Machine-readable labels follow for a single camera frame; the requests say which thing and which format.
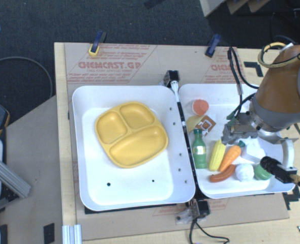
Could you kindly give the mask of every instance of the yellow bowl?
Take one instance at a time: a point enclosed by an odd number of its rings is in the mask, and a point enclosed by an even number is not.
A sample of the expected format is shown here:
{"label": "yellow bowl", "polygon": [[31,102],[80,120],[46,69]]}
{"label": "yellow bowl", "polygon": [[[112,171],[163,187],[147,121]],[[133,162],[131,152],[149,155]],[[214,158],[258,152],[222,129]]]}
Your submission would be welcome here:
{"label": "yellow bowl", "polygon": [[150,161],[168,145],[164,127],[140,102],[128,102],[107,110],[97,118],[95,131],[111,161],[123,168]]}

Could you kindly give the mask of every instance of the orange carrot toy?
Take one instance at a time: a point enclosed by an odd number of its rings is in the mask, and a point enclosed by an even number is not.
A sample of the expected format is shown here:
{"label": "orange carrot toy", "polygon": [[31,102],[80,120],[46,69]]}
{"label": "orange carrot toy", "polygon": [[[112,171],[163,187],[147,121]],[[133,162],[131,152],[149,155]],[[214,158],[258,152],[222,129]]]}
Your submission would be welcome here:
{"label": "orange carrot toy", "polygon": [[239,141],[238,145],[233,145],[225,154],[220,167],[219,171],[224,171],[238,156],[241,155],[242,149],[241,147],[244,147],[245,144],[242,141]]}

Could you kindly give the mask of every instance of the blue clamp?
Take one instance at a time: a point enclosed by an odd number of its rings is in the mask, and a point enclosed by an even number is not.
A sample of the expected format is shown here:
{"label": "blue clamp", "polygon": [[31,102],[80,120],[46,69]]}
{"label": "blue clamp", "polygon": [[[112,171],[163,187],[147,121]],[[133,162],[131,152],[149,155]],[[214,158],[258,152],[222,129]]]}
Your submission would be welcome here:
{"label": "blue clamp", "polygon": [[103,36],[103,31],[99,30],[97,32],[97,35],[96,35],[94,43],[91,44],[90,49],[88,51],[90,56],[96,56],[97,55],[97,53],[99,51],[99,46],[98,45],[99,45],[99,43],[101,41],[102,36]]}
{"label": "blue clamp", "polygon": [[206,49],[205,55],[212,58],[215,53],[215,48],[221,40],[221,35],[213,35],[209,44],[209,47]]}

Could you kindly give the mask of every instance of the green bottle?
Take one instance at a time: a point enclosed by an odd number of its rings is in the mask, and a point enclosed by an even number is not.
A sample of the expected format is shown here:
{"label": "green bottle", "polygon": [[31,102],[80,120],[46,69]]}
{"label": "green bottle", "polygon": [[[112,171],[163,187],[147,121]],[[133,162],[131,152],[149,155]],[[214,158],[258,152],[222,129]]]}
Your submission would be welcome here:
{"label": "green bottle", "polygon": [[257,164],[254,168],[255,178],[258,180],[268,180],[272,174],[264,170],[260,164]]}
{"label": "green bottle", "polygon": [[204,169],[206,164],[206,146],[202,140],[202,130],[194,129],[195,139],[192,144],[192,153],[196,169]]}

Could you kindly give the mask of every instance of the carrot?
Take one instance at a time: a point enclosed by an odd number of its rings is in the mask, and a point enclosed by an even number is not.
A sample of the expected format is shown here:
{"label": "carrot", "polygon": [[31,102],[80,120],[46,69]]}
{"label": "carrot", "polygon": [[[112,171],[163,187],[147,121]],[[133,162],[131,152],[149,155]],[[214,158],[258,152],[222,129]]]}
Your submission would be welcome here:
{"label": "carrot", "polygon": [[238,145],[233,145],[225,154],[219,167],[219,171],[224,171],[237,157],[242,153],[241,147],[245,146],[244,142],[239,141]]}
{"label": "carrot", "polygon": [[235,172],[236,166],[229,165],[223,172],[218,174],[212,174],[209,177],[210,182],[220,182],[232,176]]}

